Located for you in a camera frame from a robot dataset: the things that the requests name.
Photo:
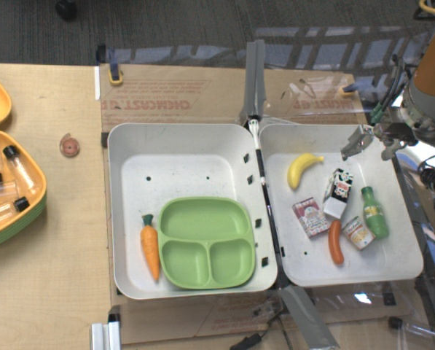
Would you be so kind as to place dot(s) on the small white and yellow can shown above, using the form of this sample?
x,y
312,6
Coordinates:
x,y
359,233

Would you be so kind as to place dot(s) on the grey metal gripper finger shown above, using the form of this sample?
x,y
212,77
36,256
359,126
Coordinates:
x,y
389,152
357,142

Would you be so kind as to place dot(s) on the small pink tape roll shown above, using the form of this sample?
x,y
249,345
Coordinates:
x,y
69,146

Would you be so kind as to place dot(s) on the yellow banana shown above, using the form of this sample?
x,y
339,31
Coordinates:
x,y
298,168

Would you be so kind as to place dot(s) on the green bottle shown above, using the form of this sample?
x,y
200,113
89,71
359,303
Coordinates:
x,y
375,215

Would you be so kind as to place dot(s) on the white plastic tray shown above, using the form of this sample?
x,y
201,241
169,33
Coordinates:
x,y
366,268
188,170

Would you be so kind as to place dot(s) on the orange sausage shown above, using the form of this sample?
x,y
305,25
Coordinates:
x,y
335,243

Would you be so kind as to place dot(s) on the orange carrot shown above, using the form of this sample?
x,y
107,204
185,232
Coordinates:
x,y
150,244

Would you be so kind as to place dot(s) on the green divided plate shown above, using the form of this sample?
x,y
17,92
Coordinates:
x,y
206,243

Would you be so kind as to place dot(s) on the brown cardboard board red print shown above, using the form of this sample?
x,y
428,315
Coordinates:
x,y
173,97

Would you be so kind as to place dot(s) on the red and white packet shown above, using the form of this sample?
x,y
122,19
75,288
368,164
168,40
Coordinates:
x,y
310,217

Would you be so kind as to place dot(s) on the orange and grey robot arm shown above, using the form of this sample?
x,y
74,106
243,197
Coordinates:
x,y
429,68

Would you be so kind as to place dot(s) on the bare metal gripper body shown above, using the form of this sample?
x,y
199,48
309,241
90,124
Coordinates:
x,y
403,130

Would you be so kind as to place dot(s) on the black and white milk carton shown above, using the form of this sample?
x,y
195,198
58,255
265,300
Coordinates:
x,y
338,195

